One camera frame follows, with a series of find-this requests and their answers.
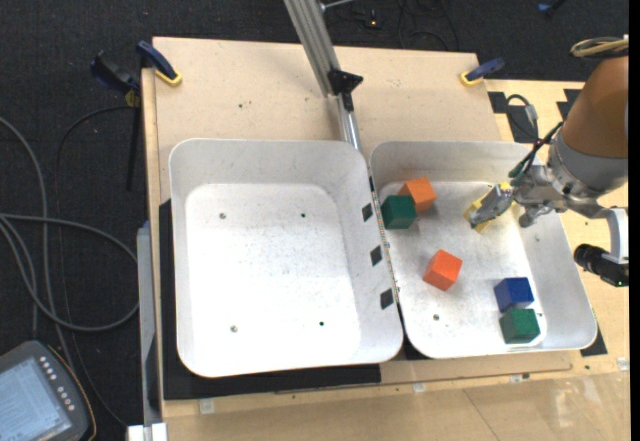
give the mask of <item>blue cube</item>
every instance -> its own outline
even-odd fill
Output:
[[[526,277],[508,277],[494,287],[498,308],[524,308],[533,302],[533,292]]]

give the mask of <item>table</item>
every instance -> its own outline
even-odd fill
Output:
[[[173,146],[195,137],[330,140],[339,137],[339,125],[335,103],[321,96],[300,45],[176,38],[155,38],[153,44],[184,75],[176,88],[156,80],[149,70],[142,75],[159,342],[158,208],[170,198],[168,155]],[[365,78],[354,93],[365,158],[377,143],[386,140],[512,140],[504,116],[496,116],[491,109],[487,88],[528,97],[538,107],[544,132],[545,123],[551,126],[558,117],[557,112],[554,117],[554,101],[549,98],[561,101],[564,89],[582,85],[488,80],[464,88],[458,76],[478,65],[475,54],[346,47],[338,47],[336,52],[345,70]],[[611,201],[627,204],[626,193],[616,191]],[[563,215],[572,247],[586,240],[607,246],[606,223],[585,225],[578,216]],[[212,433],[225,440],[265,439],[269,435],[278,439],[387,439],[392,435],[418,439],[425,428],[442,429],[441,439],[460,439],[471,429],[478,434],[476,439],[495,439],[496,428],[507,428],[509,423],[507,411],[513,407],[509,406],[510,393],[528,396],[521,391],[524,384],[517,389],[507,384],[529,381],[527,386],[540,388],[538,400],[542,401],[551,395],[578,396],[576,390],[583,385],[621,395],[622,412],[617,414],[622,414],[621,428],[626,432],[630,423],[629,373],[620,367],[624,367],[622,360],[629,359],[628,290],[608,287],[596,276],[585,275],[584,280],[610,350],[588,363],[579,351],[420,361],[406,360],[401,354],[381,365],[380,385],[161,400],[160,412],[171,440],[210,439]],[[480,410],[484,405],[491,408],[491,397],[503,396],[500,403],[506,409],[496,413],[495,424],[487,422]],[[606,405],[615,407],[620,400]],[[574,403],[565,412],[588,407],[588,401]],[[588,428],[617,432],[607,414],[599,417],[602,425]],[[547,422],[541,418],[536,414],[527,421]],[[584,428],[589,439],[586,427],[576,428],[574,434]]]

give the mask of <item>green block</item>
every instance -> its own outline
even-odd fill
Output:
[[[540,334],[536,312],[532,309],[509,309],[500,319],[502,336],[507,343],[529,343]]]
[[[388,196],[380,212],[386,229],[407,229],[418,216],[411,196]]]

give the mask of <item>orange block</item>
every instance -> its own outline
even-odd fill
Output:
[[[462,260],[440,249],[429,261],[422,280],[442,291],[447,291],[458,279]]]
[[[411,196],[416,205],[416,212],[427,211],[438,197],[429,178],[416,178],[405,182],[398,195]]]

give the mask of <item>screen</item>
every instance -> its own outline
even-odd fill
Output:
[[[0,441],[46,441],[70,427],[34,358],[0,374]]]

